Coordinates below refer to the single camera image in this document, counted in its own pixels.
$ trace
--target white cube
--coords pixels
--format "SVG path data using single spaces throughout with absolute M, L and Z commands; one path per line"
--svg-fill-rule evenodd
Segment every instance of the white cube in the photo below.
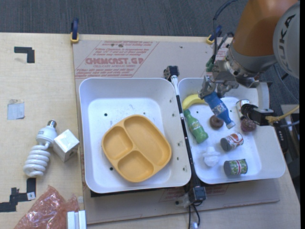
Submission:
M 62 162 L 66 162 L 77 153 L 79 143 L 79 140 L 70 130 L 65 130 L 54 139 L 53 150 L 61 158 Z

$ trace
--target yellow plate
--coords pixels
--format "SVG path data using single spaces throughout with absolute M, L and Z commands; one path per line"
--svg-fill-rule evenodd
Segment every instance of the yellow plate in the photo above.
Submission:
M 172 156 L 165 136 L 148 118 L 138 114 L 110 128 L 102 138 L 102 149 L 119 174 L 131 182 L 152 177 Z

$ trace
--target robotic arm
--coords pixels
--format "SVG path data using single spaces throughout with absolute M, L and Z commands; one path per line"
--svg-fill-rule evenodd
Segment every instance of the robotic arm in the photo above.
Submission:
M 259 106 L 245 104 L 241 112 L 258 125 L 269 125 L 269 91 L 259 74 L 275 63 L 299 78 L 300 1 L 249 0 L 241 15 L 226 60 L 212 67 L 212 77 L 205 78 L 198 93 L 204 99 L 217 87 L 218 96 L 239 84 L 256 88 Z

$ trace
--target yellow cable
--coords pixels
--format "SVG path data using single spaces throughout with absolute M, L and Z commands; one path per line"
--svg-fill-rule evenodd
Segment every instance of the yellow cable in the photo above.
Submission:
M 300 105 L 298 104 L 295 108 L 293 108 L 292 110 L 290 110 L 289 112 L 287 112 L 286 114 L 282 115 L 282 116 L 267 116 L 266 117 L 266 120 L 269 122 L 269 123 L 273 123 L 275 121 L 280 121 L 284 118 L 286 118 L 287 116 L 293 114 L 296 110 L 298 110 L 300 108 Z

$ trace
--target white tray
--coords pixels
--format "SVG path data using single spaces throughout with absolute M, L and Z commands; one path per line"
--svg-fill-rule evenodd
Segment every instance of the white tray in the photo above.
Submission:
M 181 187 L 191 178 L 178 104 L 172 84 L 162 78 L 89 78 L 79 87 L 85 178 L 96 193 Z M 172 148 L 169 163 L 151 178 L 125 180 L 105 156 L 102 137 L 131 115 L 144 115 L 164 134 Z
M 202 88 L 202 78 L 185 78 L 179 82 L 178 89 L 181 101 L 189 95 L 196 94 Z M 198 144 L 188 131 L 195 171 L 200 180 L 207 184 L 220 184 L 230 182 L 241 182 L 281 177 L 285 172 L 285 159 L 277 139 L 276 132 L 272 126 L 257 126 L 256 130 L 250 133 L 242 132 L 240 120 L 235 104 L 241 99 L 248 99 L 251 104 L 258 106 L 258 95 L 256 89 L 249 89 L 239 86 L 225 94 L 222 101 L 229 109 L 230 118 L 236 126 L 227 129 L 223 125 L 219 130 L 210 127 L 209 119 L 213 115 L 208 104 L 194 104 L 189 110 L 199 120 L 209 138 Z M 233 132 L 240 132 L 244 137 L 244 144 L 235 150 L 225 152 L 220 146 L 220 139 Z M 208 167 L 203 159 L 203 152 L 206 148 L 213 146 L 220 152 L 220 160 L 214 167 Z M 245 158 L 248 164 L 248 172 L 237 177 L 227 177 L 223 165 L 226 160 Z

